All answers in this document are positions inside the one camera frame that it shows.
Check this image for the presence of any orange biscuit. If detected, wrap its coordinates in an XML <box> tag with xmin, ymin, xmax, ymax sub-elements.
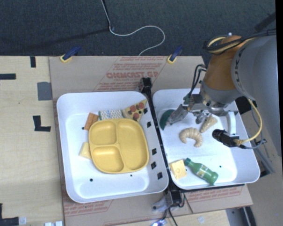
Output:
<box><xmin>83</xmin><ymin>111</ymin><xmax>100</xmax><ymax>131</ymax></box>

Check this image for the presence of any pale yellow cheese wedge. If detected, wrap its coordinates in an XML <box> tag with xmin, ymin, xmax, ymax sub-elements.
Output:
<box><xmin>77</xmin><ymin>141</ymin><xmax>93</xmax><ymax>160</ymax></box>

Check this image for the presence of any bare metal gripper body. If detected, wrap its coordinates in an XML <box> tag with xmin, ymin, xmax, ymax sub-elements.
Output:
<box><xmin>186</xmin><ymin>92</ymin><xmax>233</xmax><ymax>118</ymax></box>

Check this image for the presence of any beige cone-shaped pastry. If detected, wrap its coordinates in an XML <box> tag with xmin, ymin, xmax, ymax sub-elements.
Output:
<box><xmin>199</xmin><ymin>113</ymin><xmax>219</xmax><ymax>134</ymax></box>

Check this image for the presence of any white patterned packet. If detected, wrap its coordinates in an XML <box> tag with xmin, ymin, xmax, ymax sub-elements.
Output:
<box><xmin>98</xmin><ymin>108</ymin><xmax>123</xmax><ymax>121</ymax></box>

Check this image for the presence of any black cylinder on white bracket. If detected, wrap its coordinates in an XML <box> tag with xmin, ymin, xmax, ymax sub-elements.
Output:
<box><xmin>211</xmin><ymin>110</ymin><xmax>241</xmax><ymax>149</ymax></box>

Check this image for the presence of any yellow cheese block with holes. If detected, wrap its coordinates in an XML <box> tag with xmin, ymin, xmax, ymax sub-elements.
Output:
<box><xmin>168</xmin><ymin>158</ymin><xmax>188</xmax><ymax>181</ymax></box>

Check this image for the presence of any yellow divided plate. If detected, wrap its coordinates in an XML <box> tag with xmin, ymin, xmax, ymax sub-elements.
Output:
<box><xmin>87</xmin><ymin>117</ymin><xmax>151</xmax><ymax>175</ymax></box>

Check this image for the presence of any green watermelon slice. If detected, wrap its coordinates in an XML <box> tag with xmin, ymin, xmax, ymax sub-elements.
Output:
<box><xmin>158</xmin><ymin>109</ymin><xmax>175</xmax><ymax>131</ymax></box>

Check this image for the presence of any white plastic tray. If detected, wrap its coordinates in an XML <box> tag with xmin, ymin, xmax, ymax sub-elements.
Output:
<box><xmin>152</xmin><ymin>85</ymin><xmax>262</xmax><ymax>192</ymax></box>
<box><xmin>56</xmin><ymin>88</ymin><xmax>171</xmax><ymax>204</ymax></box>

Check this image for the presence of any pizza slice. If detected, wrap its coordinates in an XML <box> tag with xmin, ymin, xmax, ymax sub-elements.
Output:
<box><xmin>121</xmin><ymin>98</ymin><xmax>149</xmax><ymax>123</ymax></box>

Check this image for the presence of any green plastic bottle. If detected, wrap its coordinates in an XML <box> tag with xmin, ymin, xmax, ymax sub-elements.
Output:
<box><xmin>183</xmin><ymin>156</ymin><xmax>219</xmax><ymax>186</ymax></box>

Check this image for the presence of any beige croissant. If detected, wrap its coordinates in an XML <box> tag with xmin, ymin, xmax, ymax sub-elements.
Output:
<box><xmin>178</xmin><ymin>127</ymin><xmax>204</xmax><ymax>149</ymax></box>

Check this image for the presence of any brown cardboard board red print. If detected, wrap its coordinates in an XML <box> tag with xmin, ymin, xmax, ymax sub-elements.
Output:
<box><xmin>48</xmin><ymin>48</ymin><xmax>254</xmax><ymax>226</ymax></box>

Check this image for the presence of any black block with thin wires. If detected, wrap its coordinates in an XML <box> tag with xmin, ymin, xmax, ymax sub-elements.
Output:
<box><xmin>137</xmin><ymin>76</ymin><xmax>153</xmax><ymax>94</ymax></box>
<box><xmin>165</xmin><ymin>187</ymin><xmax>186</xmax><ymax>207</ymax></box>

